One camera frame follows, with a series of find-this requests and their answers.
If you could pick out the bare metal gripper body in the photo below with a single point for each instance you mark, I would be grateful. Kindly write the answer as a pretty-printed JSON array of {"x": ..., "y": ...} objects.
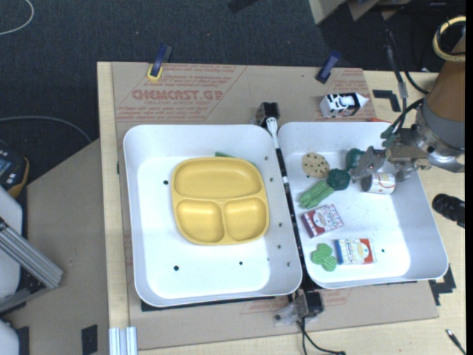
[{"x": 408, "y": 150}]

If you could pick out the white plastic tray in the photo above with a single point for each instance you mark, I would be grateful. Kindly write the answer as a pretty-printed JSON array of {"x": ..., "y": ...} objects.
[
  {"x": 207, "y": 272},
  {"x": 373, "y": 220}
]

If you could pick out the white blue and orange packet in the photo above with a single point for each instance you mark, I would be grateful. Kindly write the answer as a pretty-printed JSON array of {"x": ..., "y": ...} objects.
[{"x": 354, "y": 251}]

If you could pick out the black and white milk carton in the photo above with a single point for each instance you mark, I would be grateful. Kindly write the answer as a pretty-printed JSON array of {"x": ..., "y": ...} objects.
[{"x": 341, "y": 105}]

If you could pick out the thin black and white rod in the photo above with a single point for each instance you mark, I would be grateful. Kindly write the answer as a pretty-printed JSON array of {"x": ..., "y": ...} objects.
[{"x": 284, "y": 178}]

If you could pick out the orange pointed toy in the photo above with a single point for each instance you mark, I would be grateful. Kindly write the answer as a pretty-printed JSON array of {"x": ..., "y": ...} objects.
[{"x": 380, "y": 120}]

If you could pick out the green broccoli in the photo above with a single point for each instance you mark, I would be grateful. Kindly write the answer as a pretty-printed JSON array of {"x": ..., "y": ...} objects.
[{"x": 318, "y": 192}]

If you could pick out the small white can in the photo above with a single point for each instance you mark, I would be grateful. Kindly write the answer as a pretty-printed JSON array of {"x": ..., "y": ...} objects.
[{"x": 382, "y": 185}]

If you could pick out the dark green round toy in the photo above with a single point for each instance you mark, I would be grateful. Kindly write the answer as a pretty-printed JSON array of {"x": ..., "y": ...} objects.
[{"x": 354, "y": 157}]

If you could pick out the brown cardboard board red print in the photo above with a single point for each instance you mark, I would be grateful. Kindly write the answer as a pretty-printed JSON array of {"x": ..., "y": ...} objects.
[{"x": 229, "y": 94}]

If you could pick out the green flat toy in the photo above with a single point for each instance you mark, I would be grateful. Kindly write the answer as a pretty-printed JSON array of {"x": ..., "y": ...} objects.
[{"x": 229, "y": 155}]

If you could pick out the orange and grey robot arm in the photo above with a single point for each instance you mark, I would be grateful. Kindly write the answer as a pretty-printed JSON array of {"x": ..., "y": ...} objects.
[{"x": 447, "y": 91}]

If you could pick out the yellow divided plate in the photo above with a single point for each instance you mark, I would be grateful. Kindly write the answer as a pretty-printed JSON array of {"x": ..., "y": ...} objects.
[{"x": 220, "y": 200}]

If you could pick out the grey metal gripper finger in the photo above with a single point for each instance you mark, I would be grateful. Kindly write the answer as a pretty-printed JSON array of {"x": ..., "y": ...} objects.
[
  {"x": 404, "y": 171},
  {"x": 369, "y": 163}
]

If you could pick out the tan chocolate chip biscuit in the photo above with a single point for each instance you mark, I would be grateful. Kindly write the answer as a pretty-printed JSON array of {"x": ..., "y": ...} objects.
[{"x": 315, "y": 165}]

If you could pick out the red and white carton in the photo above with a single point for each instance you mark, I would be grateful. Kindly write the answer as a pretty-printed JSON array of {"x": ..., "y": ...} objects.
[{"x": 322, "y": 220}]

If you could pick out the black cylinder on white bracket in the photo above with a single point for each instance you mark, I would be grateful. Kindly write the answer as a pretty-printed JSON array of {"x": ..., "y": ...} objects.
[{"x": 449, "y": 205}]

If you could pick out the light green lobed toy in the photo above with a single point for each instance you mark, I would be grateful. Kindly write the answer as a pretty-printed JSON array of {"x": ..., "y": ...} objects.
[{"x": 324, "y": 258}]

